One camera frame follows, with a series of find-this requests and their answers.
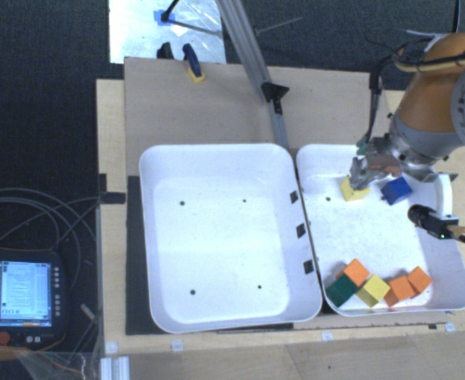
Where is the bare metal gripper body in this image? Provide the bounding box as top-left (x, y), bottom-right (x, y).
top-left (360, 134), bottom-right (441, 184)

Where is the yellow cube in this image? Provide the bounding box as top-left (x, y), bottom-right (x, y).
top-left (355, 273), bottom-right (392, 309)
top-left (339, 175), bottom-right (372, 203)

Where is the blue cube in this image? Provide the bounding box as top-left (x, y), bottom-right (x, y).
top-left (380, 176), bottom-right (414, 207)

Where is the white plastic tray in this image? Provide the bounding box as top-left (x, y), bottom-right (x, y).
top-left (138, 142), bottom-right (324, 335)
top-left (295, 143), bottom-right (465, 317)

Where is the orange cube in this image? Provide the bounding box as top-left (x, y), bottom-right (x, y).
top-left (383, 275), bottom-right (417, 308)
top-left (336, 257), bottom-right (372, 289)
top-left (406, 265), bottom-right (434, 300)

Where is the green cube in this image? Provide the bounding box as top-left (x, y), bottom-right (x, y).
top-left (325, 273), bottom-right (360, 309)

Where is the brown cardboard board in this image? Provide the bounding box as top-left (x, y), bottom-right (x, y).
top-left (124, 56), bottom-right (449, 331)

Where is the black cylinder on white bracket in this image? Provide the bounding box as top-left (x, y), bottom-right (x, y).
top-left (407, 172), bottom-right (461, 241)

